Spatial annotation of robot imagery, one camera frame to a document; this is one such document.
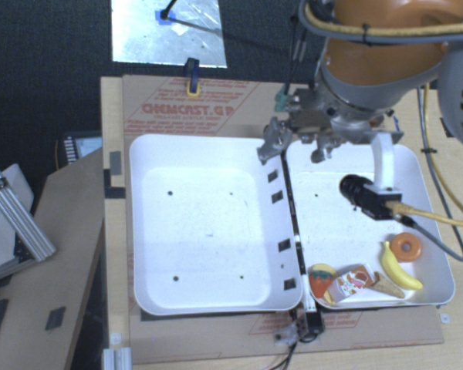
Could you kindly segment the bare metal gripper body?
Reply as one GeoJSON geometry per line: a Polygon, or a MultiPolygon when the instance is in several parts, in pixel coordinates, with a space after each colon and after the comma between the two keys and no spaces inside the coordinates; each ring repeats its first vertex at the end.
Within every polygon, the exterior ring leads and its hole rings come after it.
{"type": "Polygon", "coordinates": [[[371,142],[371,111],[355,106],[326,87],[297,89],[287,102],[289,126],[319,145],[371,142]]]}

